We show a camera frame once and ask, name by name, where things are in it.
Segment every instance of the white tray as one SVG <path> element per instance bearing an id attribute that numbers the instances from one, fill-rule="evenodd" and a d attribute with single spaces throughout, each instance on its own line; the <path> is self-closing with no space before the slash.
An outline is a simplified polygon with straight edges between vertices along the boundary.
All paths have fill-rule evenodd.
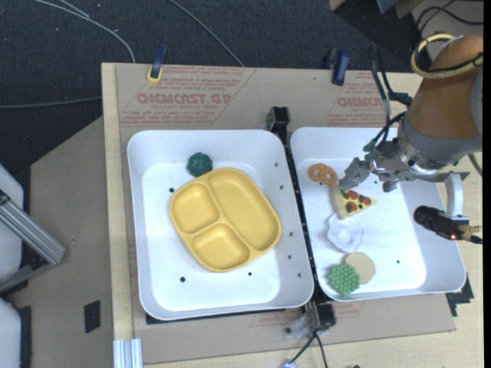
<path id="1" fill-rule="evenodd" d="M 338 301 L 460 289 L 466 272 L 457 243 L 427 231 L 413 221 L 414 210 L 420 205 L 445 209 L 437 185 L 417 180 L 401 183 L 392 192 L 383 192 L 375 175 L 370 175 L 353 189 L 376 199 L 377 203 L 352 216 L 363 230 L 358 251 L 373 260 L 375 276 L 347 295 L 339 294 L 329 285 L 330 267 L 342 263 L 347 253 L 338 250 L 326 237 L 326 221 L 334 213 L 328 188 L 312 182 L 307 171 L 315 163 L 324 163 L 342 178 L 354 157 L 363 159 L 362 147 L 378 131 L 305 127 L 292 134 L 292 155 L 321 289 Z M 395 130 L 391 130 L 389 137 L 394 134 Z"/>
<path id="2" fill-rule="evenodd" d="M 186 164 L 205 153 L 213 168 L 247 173 L 282 223 L 278 244 L 226 273 L 201 266 L 169 215 L 171 191 L 193 177 Z M 302 224 L 279 138 L 264 130 L 149 130 L 127 147 L 140 301 L 160 320 L 300 307 L 314 289 Z"/>
<path id="3" fill-rule="evenodd" d="M 18 368 L 21 357 L 21 317 L 0 298 L 0 361 L 2 368 Z"/>
<path id="4" fill-rule="evenodd" d="M 0 165 L 0 189 L 21 209 L 24 208 L 24 189 Z M 21 265 L 22 240 L 6 224 L 0 222 L 0 280 L 15 273 Z"/>

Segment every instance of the yellow plate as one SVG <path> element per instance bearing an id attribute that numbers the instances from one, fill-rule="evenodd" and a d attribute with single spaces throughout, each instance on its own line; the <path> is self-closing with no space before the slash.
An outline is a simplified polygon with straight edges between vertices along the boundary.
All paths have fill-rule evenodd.
<path id="1" fill-rule="evenodd" d="M 230 271 L 275 246 L 278 215 L 244 172 L 221 168 L 179 188 L 170 218 L 196 260 L 212 271 Z"/>

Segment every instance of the table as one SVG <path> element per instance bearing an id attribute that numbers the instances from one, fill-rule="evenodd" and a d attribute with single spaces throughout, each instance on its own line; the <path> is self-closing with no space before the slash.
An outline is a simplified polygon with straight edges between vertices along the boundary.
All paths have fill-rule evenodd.
<path id="1" fill-rule="evenodd" d="M 127 261 L 126 220 L 124 206 L 123 175 L 121 169 L 120 130 L 117 111 L 116 65 L 103 65 L 104 83 L 104 130 L 106 145 L 107 192 L 110 219 L 111 279 L 113 294 L 114 339 L 130 339 L 134 336 L 129 264 Z M 275 76 L 284 80 L 282 70 L 271 70 L 272 81 Z M 297 75 L 312 75 L 312 72 L 295 72 Z M 420 83 L 414 74 L 390 74 L 392 87 L 397 91 L 413 94 Z M 468 161 L 463 161 L 457 169 L 472 170 Z M 471 222 L 482 223 L 482 180 L 472 177 L 465 182 L 465 213 Z M 457 331 L 437 333 L 418 337 L 404 337 L 383 340 L 369 340 L 363 343 L 344 343 L 326 346 L 330 366 L 481 366 L 483 365 L 483 267 L 482 247 L 460 244 L 463 260 L 474 291 L 471 304 L 459 306 L 459 316 L 455 318 Z M 267 353 L 223 356 L 199 361 L 174 362 L 151 365 L 155 367 L 174 366 L 278 366 L 285 358 L 292 357 L 295 350 L 279 350 Z M 320 366 L 321 355 L 317 347 L 305 352 L 299 360 L 302 366 Z"/>

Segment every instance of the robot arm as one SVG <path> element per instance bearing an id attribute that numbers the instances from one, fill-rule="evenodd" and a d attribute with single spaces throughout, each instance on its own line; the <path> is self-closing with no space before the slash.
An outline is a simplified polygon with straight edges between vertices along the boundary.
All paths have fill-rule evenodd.
<path id="1" fill-rule="evenodd" d="M 418 54 L 434 41 L 447 41 L 447 44 L 430 69 L 424 71 L 418 66 Z M 396 189 L 401 181 L 415 179 L 446 182 L 448 190 L 449 182 L 452 186 L 456 184 L 456 173 L 441 172 L 441 169 L 467 154 L 483 150 L 483 37 L 435 34 L 417 46 L 411 65 L 423 76 L 420 88 L 407 112 L 381 130 L 383 133 L 398 122 L 397 136 L 376 146 L 381 134 L 374 138 L 364 148 L 369 152 L 365 159 L 353 159 L 345 170 L 344 178 L 339 181 L 341 191 L 355 187 L 371 173 L 383 182 L 385 192 Z M 468 174 L 458 175 L 460 183 Z M 462 232 L 466 228 L 457 228 L 454 203 L 449 202 L 447 208 L 451 211 L 438 214 L 447 217 L 452 225 L 446 227 L 451 232 L 445 232 L 445 237 L 466 238 L 469 234 Z M 438 217 L 430 212 L 432 216 L 428 218 L 424 216 L 426 213 L 426 209 L 417 211 L 415 220 L 428 228 L 428 219 Z"/>

